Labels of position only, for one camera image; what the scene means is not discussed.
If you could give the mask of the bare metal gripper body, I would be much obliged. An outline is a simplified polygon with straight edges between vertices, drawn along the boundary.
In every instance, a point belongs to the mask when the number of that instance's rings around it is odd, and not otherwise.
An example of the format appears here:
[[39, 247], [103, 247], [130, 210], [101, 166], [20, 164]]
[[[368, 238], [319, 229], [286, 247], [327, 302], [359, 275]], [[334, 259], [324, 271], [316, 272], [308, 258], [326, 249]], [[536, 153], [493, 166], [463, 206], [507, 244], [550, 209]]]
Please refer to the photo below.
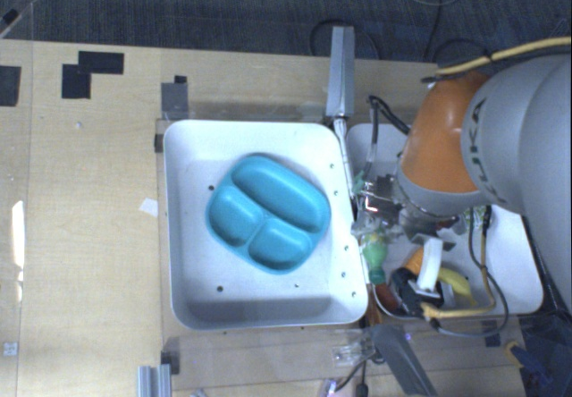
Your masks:
[[363, 182], [357, 191], [356, 235], [378, 232], [384, 237], [436, 236], [459, 224], [459, 215], [436, 215], [413, 203], [391, 175]]

